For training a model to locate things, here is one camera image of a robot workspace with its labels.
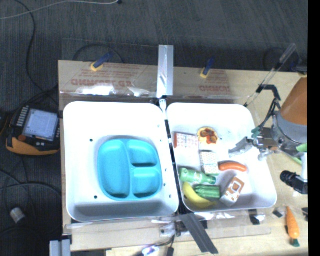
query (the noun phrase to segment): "sausage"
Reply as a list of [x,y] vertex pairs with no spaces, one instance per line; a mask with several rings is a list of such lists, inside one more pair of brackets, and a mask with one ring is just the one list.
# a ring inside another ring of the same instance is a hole
[[236,170],[240,172],[246,172],[248,170],[245,165],[236,161],[219,162],[218,165],[220,171]]

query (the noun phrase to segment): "wooden table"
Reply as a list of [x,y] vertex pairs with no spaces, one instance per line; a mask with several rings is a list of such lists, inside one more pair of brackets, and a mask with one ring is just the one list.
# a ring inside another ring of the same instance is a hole
[[[80,61],[59,61],[59,89],[66,89],[66,84],[79,75],[79,70],[83,70],[84,62]],[[138,74],[138,79],[143,81],[144,75],[148,79],[157,77],[157,67],[139,66],[144,70]],[[176,92],[181,90],[189,92],[191,95],[203,87],[203,80],[200,78],[200,69],[197,68],[174,68],[174,86]],[[268,72],[264,71],[239,71],[239,70],[215,70],[217,80],[220,83],[221,91],[226,88],[231,92],[235,103],[243,105],[247,96],[251,95],[263,81]],[[297,73],[278,72],[271,83],[277,86],[283,104],[290,91],[300,79]],[[60,110],[72,101],[79,98],[70,97],[67,93],[60,93]],[[265,118],[269,106],[273,100],[271,91],[263,91],[256,101],[248,109],[251,111],[256,125],[259,125]],[[76,223],[71,225],[71,217],[66,209],[66,172],[64,156],[64,131],[63,119],[61,121],[61,162],[62,162],[62,207],[63,207],[63,228],[65,234],[72,234],[71,251],[106,250],[107,256],[130,256],[135,255],[143,248],[154,243],[168,241],[168,237],[163,236],[161,227],[165,224],[153,223],[149,219],[129,219],[102,221],[97,223]],[[273,154],[267,158],[267,163],[273,178],[277,192],[277,203],[271,209],[263,210],[265,221],[261,225],[251,225],[250,222],[238,227],[241,221],[238,218],[236,224],[227,224],[219,227],[217,220],[208,221],[207,232],[213,239],[219,254],[222,256],[280,256],[280,255],[309,255],[309,229],[301,209],[308,207],[308,196],[295,192],[280,180],[280,174],[284,170],[301,173],[300,164],[292,160],[284,153]],[[300,247],[290,245],[290,238],[286,232],[286,218],[276,217],[272,214],[275,208],[282,209],[290,206],[300,227]],[[195,256],[209,255],[201,253],[191,235],[185,234],[176,237],[174,240],[175,256]],[[155,255],[165,256],[167,246],[159,247],[159,252]]]

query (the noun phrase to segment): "white cable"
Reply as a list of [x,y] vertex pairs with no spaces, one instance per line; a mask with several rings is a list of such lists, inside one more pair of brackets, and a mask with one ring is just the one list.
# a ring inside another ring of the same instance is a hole
[[8,20],[8,19],[20,17],[20,16],[23,16],[23,15],[27,15],[27,14],[30,14],[30,13],[35,13],[37,11],[40,11],[40,10],[43,10],[43,9],[46,9],[46,8],[50,8],[52,6],[57,6],[57,5],[60,5],[60,4],[64,4],[64,3],[80,3],[80,4],[92,4],[92,5],[113,5],[113,4],[116,4],[117,2],[119,2],[119,0],[116,0],[116,1],[113,1],[113,2],[87,2],[87,1],[67,0],[67,1],[61,1],[61,2],[56,2],[56,3],[53,3],[53,4],[49,4],[47,6],[44,6],[44,7],[38,8],[38,9],[34,9],[34,10],[31,10],[31,11],[26,11],[26,12],[23,12],[23,13],[20,13],[20,14],[17,14],[17,15],[8,16],[8,17],[0,17],[0,20]]

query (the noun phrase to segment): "blue and yellow clip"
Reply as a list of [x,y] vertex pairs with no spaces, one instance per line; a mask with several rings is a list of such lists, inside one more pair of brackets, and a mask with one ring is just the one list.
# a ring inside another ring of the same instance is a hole
[[204,68],[202,69],[202,71],[201,71],[200,76],[201,76],[202,78],[207,78],[207,77],[208,77],[209,71],[210,71],[211,67],[213,66],[214,62],[215,62],[215,58],[214,58],[214,57],[211,57],[211,58],[208,60],[208,62],[206,63],[205,67],[204,67]]
[[108,52],[107,54],[103,55],[100,59],[98,59],[96,62],[91,64],[91,69],[94,72],[99,71],[104,66],[105,62],[108,62],[114,54],[112,52]]

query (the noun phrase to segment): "table surface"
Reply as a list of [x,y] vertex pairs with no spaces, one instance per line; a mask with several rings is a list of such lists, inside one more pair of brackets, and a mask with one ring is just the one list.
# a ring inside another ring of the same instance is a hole
[[[72,73],[79,65],[79,61],[59,62],[59,86],[60,91],[64,86],[64,76]],[[199,72],[197,68],[174,68],[174,79],[180,79],[181,74],[188,74],[189,83],[199,83]],[[263,81],[268,72],[264,71],[243,71],[224,70],[230,87],[237,88],[245,97],[238,97],[239,104],[244,104],[246,97],[251,95],[259,83]],[[300,76],[297,73],[278,72],[272,79],[272,84],[277,86],[283,104]],[[273,100],[271,92],[264,92],[248,109],[251,111],[256,125],[259,125],[269,109]],[[64,93],[60,93],[60,110],[74,99],[68,98]],[[168,237],[162,235],[160,227],[164,224],[152,223],[149,219],[130,219],[103,221],[91,224],[71,224],[71,217],[66,209],[66,171],[64,157],[64,132],[63,119],[61,121],[61,174],[62,174],[62,214],[63,228],[65,234],[72,234],[71,251],[106,250],[107,256],[128,256],[136,255],[149,245],[165,243]],[[280,174],[284,170],[297,173],[302,171],[300,164],[292,160],[284,153],[268,156],[267,163],[277,192],[277,203],[271,209],[262,211],[266,214],[265,221],[261,225],[237,226],[231,224],[219,228],[215,220],[208,222],[207,233],[222,256],[250,256],[250,255],[309,255],[309,228],[308,222],[302,214],[302,208],[308,207],[308,196],[295,192],[280,180]],[[286,231],[286,218],[276,217],[272,211],[290,206],[300,228],[300,247],[293,247]],[[175,256],[196,256],[210,255],[202,253],[192,236],[188,233],[175,237]],[[160,246],[155,255],[165,256],[167,246]]]

